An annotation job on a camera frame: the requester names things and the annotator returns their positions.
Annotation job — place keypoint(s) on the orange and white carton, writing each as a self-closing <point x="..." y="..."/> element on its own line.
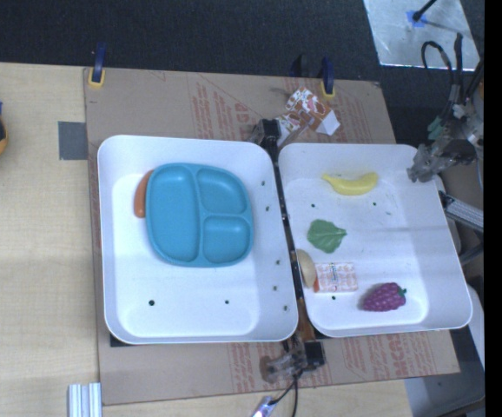
<point x="307" y="111"/>

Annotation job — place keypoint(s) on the blue divided plate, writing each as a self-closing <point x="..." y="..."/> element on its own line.
<point x="173" y="215"/>

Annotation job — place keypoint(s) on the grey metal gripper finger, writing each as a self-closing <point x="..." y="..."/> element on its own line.
<point x="420" y="174"/>
<point x="429" y="152"/>

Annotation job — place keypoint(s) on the thin black and white rod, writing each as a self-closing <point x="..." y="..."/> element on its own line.
<point x="286" y="228"/>

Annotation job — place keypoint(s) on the yellow banana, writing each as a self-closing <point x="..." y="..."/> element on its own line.
<point x="352" y="185"/>

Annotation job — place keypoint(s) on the white plastic tray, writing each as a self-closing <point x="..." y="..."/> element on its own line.
<point x="398" y="250"/>
<point x="190" y="302"/>

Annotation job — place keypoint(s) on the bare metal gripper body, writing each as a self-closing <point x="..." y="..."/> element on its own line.
<point x="459" y="151"/>

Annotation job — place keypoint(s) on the orange and white packet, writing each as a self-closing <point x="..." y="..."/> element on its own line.
<point x="337" y="277"/>

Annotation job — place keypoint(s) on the purple grapes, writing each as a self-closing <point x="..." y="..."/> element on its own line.
<point x="381" y="298"/>

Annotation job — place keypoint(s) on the green lettuce leaf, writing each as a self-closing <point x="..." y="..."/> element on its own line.
<point x="324" y="236"/>

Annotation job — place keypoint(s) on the orange sausage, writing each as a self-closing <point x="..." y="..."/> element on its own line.
<point x="138" y="200"/>

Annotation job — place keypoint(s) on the brown cardboard board red print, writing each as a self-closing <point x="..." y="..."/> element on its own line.
<point x="155" y="102"/>

